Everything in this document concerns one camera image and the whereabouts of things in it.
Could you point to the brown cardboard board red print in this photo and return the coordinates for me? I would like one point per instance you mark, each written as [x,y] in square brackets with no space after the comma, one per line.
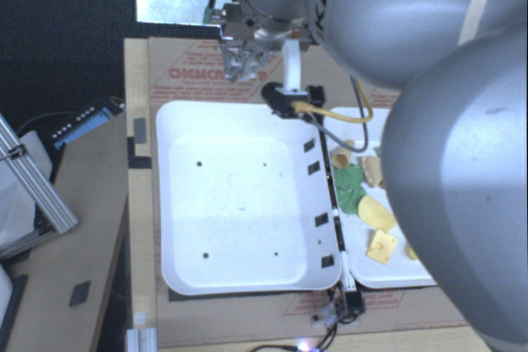
[247,317]

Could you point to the green toy lettuce leaf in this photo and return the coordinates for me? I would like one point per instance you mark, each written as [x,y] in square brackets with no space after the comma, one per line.
[348,187]

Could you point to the yellow toy cheese wedge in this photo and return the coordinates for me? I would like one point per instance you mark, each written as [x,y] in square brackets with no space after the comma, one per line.
[383,246]

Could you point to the beige toy bread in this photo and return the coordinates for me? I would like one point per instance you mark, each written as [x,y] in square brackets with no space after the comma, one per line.
[371,171]

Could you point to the beige toy cone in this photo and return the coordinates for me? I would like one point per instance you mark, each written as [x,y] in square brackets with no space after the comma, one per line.
[342,156]

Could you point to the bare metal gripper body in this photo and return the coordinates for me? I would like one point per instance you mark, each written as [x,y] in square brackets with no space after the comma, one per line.
[235,26]

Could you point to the small yellow toy piece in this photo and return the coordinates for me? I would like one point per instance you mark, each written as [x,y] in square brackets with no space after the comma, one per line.
[411,252]

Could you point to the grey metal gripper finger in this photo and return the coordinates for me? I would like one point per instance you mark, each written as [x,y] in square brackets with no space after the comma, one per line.
[232,64]
[253,66]

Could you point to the yellow rounded toy food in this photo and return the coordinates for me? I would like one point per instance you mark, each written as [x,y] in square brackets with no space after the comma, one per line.
[377,214]

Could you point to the white plastic tray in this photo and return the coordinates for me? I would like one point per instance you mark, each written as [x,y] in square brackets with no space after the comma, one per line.
[231,202]
[371,272]

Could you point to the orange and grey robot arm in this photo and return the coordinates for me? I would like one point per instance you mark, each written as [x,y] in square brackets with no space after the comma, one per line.
[433,103]

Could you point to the black cylinder on white bracket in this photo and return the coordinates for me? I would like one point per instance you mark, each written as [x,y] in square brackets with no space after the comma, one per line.
[292,66]

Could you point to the thin black and white rod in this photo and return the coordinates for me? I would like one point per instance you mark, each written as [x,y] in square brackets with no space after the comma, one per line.
[336,214]

